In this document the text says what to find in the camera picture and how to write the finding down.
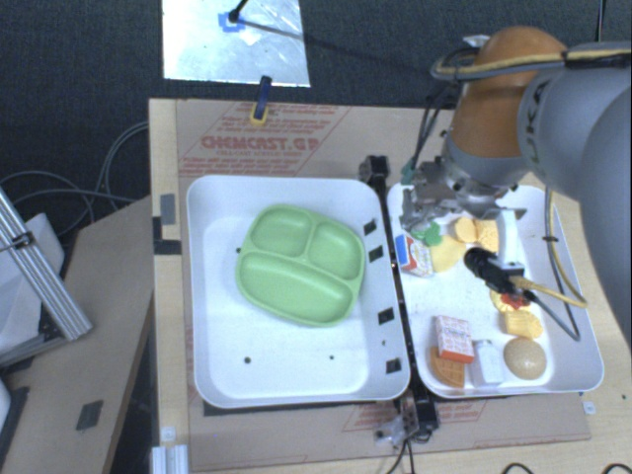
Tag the black cylinder on white bracket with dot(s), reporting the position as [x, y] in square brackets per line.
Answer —
[494, 272]

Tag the green divided plate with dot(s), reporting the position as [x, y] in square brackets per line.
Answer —
[296, 284]

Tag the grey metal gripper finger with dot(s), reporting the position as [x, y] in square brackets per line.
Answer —
[424, 214]
[408, 210]

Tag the thin black rod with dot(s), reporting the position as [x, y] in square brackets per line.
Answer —
[397, 284]

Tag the brown cardboard board red print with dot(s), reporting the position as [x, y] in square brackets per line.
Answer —
[276, 146]

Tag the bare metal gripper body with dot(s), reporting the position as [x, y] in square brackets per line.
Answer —
[444, 188]

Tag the yellow toy bread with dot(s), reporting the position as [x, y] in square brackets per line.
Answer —
[523, 324]

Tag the white plastic bottle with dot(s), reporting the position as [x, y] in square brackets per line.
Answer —
[487, 363]

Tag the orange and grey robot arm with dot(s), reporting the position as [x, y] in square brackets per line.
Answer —
[568, 131]

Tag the orange and white carton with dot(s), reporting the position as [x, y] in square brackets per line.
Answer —
[454, 339]

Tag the green toy broccoli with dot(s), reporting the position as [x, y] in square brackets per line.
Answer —
[433, 235]

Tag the orange waffle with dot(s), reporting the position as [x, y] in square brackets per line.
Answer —
[447, 372]

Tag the beige round bun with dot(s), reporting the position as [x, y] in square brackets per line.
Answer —
[525, 358]

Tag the pale yellow round biscuit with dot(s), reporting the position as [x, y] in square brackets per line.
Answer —
[449, 255]

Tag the white plastic tray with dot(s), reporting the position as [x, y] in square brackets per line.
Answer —
[454, 299]
[296, 363]

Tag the white red blue carton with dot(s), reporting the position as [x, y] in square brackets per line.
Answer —
[415, 257]

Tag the yellow square cracker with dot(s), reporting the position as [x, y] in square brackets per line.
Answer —
[488, 236]

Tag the yellow and red pizza slice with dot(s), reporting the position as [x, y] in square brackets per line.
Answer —
[508, 303]

